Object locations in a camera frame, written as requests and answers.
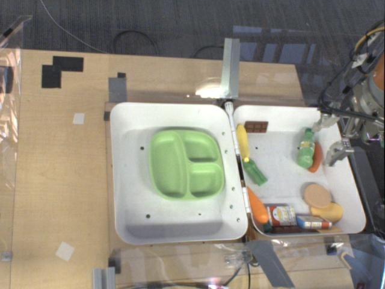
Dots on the tan round biscuit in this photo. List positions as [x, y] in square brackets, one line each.
[316, 195]

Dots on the pale wood board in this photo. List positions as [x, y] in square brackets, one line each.
[180, 80]

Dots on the yellow bread slice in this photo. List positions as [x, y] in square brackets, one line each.
[331, 213]

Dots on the green ridged toy vegetable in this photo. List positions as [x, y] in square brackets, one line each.
[255, 173]

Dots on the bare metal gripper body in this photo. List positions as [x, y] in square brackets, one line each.
[356, 122]

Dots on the yellow corn cob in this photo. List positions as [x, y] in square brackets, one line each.
[242, 140]

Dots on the green plastic bottle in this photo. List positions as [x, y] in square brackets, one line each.
[306, 150]

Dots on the green divided plate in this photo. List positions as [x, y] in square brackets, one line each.
[168, 164]

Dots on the dark brown chocolate bar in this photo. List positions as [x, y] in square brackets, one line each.
[285, 229]

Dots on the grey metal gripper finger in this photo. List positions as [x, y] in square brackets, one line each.
[322, 123]
[337, 153]

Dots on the red and white can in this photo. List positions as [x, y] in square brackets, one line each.
[282, 215]

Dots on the orange sausage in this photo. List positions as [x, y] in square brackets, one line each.
[317, 158]

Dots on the orange carrot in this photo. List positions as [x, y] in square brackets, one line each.
[257, 206]

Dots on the white plastic tray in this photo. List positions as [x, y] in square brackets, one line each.
[282, 167]
[135, 173]

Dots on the blue and red carton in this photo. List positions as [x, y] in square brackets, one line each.
[312, 222]

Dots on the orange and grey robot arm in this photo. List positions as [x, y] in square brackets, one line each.
[378, 84]

